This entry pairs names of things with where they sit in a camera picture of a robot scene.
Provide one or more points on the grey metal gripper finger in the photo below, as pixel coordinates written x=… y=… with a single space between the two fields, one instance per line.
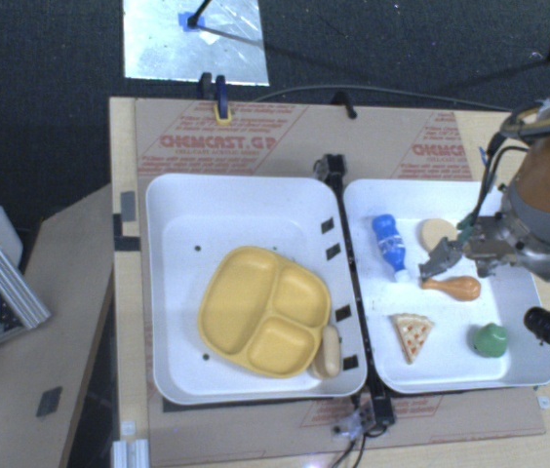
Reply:
x=433 y=267
x=447 y=249

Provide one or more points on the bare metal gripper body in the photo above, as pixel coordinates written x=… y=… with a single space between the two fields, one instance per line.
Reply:
x=494 y=246

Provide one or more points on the round tan biscuit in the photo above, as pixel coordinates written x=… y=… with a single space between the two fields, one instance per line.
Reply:
x=433 y=232

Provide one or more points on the orange-brown chicken drumstick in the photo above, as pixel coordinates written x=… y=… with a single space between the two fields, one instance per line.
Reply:
x=462 y=288

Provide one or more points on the blue bottle with white cap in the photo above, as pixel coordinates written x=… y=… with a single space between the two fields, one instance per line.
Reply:
x=389 y=242

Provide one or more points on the pizza slice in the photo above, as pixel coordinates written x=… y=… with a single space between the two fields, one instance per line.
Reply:
x=412 y=334

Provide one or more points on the thin black rod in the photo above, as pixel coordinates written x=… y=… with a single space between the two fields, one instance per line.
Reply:
x=355 y=281

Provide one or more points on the green pepper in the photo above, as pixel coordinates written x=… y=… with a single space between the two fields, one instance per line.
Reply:
x=490 y=340

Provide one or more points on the white plastic tray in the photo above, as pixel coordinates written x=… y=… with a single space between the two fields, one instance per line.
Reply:
x=450 y=368
x=236 y=212

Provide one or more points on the tan bread roll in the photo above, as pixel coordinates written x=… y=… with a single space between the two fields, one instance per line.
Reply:
x=329 y=354

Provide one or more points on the yellow divided plate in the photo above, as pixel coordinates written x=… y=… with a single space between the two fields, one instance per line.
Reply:
x=255 y=305

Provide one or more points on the brown cardboard board, red print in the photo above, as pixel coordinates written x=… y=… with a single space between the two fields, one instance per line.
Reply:
x=275 y=139

